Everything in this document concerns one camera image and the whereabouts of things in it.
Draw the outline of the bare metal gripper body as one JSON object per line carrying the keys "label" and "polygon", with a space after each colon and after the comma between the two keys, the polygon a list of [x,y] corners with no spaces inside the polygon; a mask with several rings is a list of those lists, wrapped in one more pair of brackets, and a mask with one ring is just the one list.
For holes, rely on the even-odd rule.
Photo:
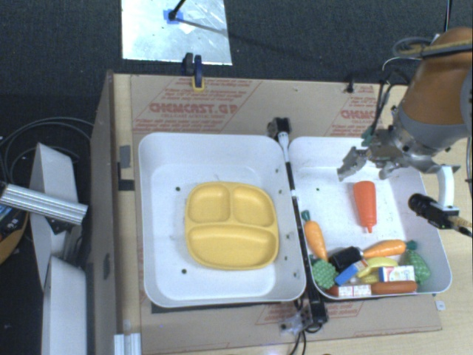
{"label": "bare metal gripper body", "polygon": [[393,160],[401,168],[412,167],[423,173],[435,173],[439,168],[433,157],[444,150],[444,140],[427,129],[368,128],[364,133],[367,159],[378,168],[384,161]]}

